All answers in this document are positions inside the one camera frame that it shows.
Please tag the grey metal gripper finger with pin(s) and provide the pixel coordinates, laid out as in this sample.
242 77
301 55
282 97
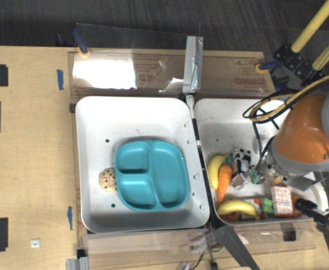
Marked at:
239 180

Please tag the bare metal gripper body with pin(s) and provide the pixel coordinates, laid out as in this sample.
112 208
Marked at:
268 171

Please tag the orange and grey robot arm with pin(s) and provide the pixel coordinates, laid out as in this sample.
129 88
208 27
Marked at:
304 134

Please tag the orange carrot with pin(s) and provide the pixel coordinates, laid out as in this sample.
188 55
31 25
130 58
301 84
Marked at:
224 180

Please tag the black and white carton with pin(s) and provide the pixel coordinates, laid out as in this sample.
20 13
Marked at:
241 156

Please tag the yellow banana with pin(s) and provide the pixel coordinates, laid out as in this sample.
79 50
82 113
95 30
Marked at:
237 207
214 170

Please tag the orange and white toy food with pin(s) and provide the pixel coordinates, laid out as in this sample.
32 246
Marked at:
256 202

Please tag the pink patterned carton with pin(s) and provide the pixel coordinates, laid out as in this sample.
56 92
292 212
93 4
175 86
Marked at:
282 201

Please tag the green toy vegetable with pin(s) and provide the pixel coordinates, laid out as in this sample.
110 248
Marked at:
266 205

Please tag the brown toy bread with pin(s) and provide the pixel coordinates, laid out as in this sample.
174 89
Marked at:
296 204

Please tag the white plastic tray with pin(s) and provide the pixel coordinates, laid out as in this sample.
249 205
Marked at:
141 114
226 122

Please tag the blue divided plate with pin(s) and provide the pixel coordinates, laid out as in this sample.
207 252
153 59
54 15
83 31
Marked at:
153 176

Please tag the beige chocolate chip biscuit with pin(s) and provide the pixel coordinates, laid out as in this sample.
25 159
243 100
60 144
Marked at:
107 180

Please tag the black cylinder on white bracket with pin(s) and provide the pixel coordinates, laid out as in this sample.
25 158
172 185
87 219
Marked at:
320 198

